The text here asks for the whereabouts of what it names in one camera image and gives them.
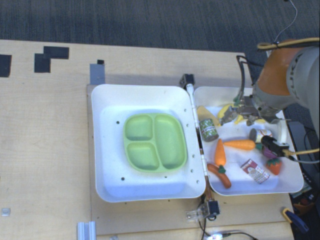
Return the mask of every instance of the yellow cable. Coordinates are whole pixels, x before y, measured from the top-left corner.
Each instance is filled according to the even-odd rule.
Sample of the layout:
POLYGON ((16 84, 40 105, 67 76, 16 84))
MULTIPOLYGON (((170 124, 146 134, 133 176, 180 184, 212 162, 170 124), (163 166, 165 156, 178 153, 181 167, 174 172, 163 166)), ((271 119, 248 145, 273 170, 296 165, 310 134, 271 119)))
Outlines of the yellow cable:
POLYGON ((293 155, 306 155, 309 153, 315 153, 315 152, 319 152, 319 148, 315 148, 315 149, 311 149, 311 150, 305 150, 305 151, 290 151, 289 149, 284 149, 283 153, 285 154, 286 157, 288 156, 293 156, 293 155))
POLYGON ((259 50, 274 50, 277 48, 285 48, 292 45, 298 45, 303 43, 315 43, 320 42, 319 37, 310 37, 310 38, 304 38, 304 39, 298 39, 298 40, 292 40, 292 41, 283 41, 280 43, 269 43, 269 42, 261 42, 257 45, 257 48, 259 50))

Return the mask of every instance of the table top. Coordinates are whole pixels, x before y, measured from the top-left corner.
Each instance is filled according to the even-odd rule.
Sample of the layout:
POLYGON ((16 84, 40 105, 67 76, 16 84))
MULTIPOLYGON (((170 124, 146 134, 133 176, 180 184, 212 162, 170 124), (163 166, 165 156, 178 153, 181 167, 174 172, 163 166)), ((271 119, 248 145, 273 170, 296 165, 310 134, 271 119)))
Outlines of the table top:
MULTIPOLYGON (((90 64, 104 60, 105 82, 110 84, 177 86, 183 74, 194 74, 195 87, 239 87, 238 54, 243 55, 0 40, 0 55, 12 56, 10 76, 0 77, 0 208, 11 209, 10 216, 0 217, 0 239, 76 239, 77 223, 94 220, 87 111, 90 64), (51 59, 50 73, 35 73, 35 54, 43 54, 44 46, 69 47, 69 58, 51 59)), ((223 223, 210 223, 208 232, 242 230, 260 240, 294 239, 280 212, 281 207, 291 209, 288 194, 228 201, 215 197, 223 223), (255 216, 244 219, 244 208, 256 209, 255 216), (269 222, 260 223, 263 216, 269 216, 269 222)), ((125 233, 126 227, 121 227, 120 240, 191 240, 202 234, 196 226, 125 233)))

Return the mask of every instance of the soda can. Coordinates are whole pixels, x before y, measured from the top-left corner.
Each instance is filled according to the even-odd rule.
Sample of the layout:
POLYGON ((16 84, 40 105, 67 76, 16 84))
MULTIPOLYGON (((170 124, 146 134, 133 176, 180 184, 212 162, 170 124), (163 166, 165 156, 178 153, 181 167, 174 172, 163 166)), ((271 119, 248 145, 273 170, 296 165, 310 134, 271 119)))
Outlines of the soda can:
POLYGON ((217 133, 217 129, 212 119, 202 120, 199 125, 202 138, 205 142, 212 142, 219 138, 219 134, 217 133))
POLYGON ((272 132, 267 129, 251 129, 249 133, 249 139, 254 141, 255 143, 261 143, 261 139, 263 136, 272 137, 272 132))

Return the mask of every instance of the green plate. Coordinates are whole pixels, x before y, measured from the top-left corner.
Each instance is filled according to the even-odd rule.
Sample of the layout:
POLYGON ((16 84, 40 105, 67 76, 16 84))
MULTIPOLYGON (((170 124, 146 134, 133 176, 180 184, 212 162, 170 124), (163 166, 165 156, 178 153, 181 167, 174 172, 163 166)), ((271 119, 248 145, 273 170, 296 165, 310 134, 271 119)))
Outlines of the green plate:
POLYGON ((180 122, 165 113, 129 117, 123 128, 126 157, 141 172, 168 172, 187 161, 187 147, 180 122))

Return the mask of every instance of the white tray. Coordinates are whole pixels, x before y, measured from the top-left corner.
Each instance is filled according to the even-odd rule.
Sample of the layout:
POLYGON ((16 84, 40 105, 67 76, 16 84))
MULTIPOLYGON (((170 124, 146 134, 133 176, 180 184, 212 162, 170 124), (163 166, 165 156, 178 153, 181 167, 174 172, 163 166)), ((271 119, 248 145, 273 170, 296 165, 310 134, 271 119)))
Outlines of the white tray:
MULTIPOLYGON (((226 105, 233 103, 233 98, 238 94, 238 88, 230 87, 199 87, 194 92, 195 105, 206 107, 215 116, 218 115, 220 109, 226 105)), ((251 88, 245 89, 245 95, 252 94, 251 88)), ((277 114, 279 118, 284 118, 282 111, 277 114)), ((290 145, 290 150, 294 150, 290 134, 288 132, 285 121, 279 124, 255 123, 247 126, 245 121, 239 124, 229 122, 217 128, 219 137, 223 141, 235 139, 248 139, 249 132, 252 128, 271 130, 275 139, 280 142, 286 142, 290 145)), ((204 142, 203 151, 207 162, 214 163, 214 153, 217 141, 204 142)), ((271 194, 271 193, 294 193, 299 191, 304 183, 300 166, 297 162, 290 161, 287 158, 281 158, 282 167, 278 176, 273 175, 265 168, 268 160, 257 149, 252 151, 241 151, 232 147, 224 147, 226 153, 226 174, 231 181, 231 188, 226 189, 220 180, 213 173, 209 172, 209 180, 214 191, 221 195, 253 195, 253 194, 271 194), (254 160, 260 167, 264 168, 270 178, 265 182, 258 184, 248 174, 246 174, 240 166, 248 159, 254 160)))
POLYGON ((95 182, 107 202, 199 197, 206 187, 188 93, 176 86, 97 86, 91 94, 95 182), (187 160, 179 170, 141 172, 130 166, 124 147, 126 119, 139 113, 167 113, 183 128, 187 160))

